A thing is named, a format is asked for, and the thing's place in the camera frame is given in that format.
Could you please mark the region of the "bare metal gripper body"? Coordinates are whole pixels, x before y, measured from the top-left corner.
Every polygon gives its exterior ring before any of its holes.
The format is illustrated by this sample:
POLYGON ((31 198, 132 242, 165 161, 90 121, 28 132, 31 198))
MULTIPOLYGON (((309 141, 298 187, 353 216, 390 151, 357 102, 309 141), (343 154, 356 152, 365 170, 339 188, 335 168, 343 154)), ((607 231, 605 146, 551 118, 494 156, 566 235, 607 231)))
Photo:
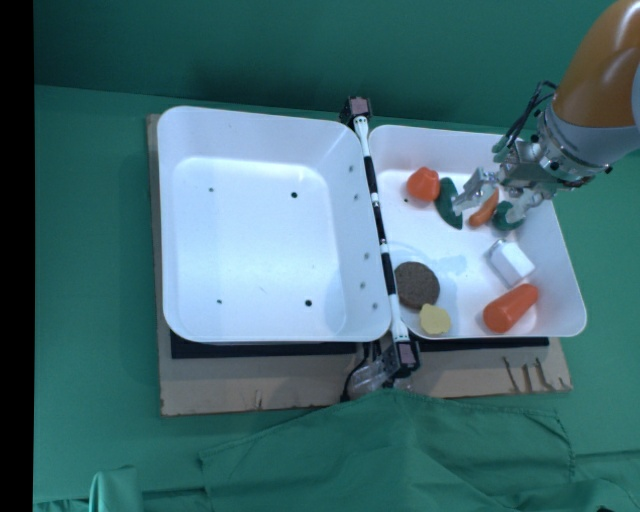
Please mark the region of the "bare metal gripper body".
POLYGON ((505 189, 531 190, 550 199, 558 191, 580 188, 606 172, 605 165, 580 160, 553 141, 515 141, 495 152, 505 189))

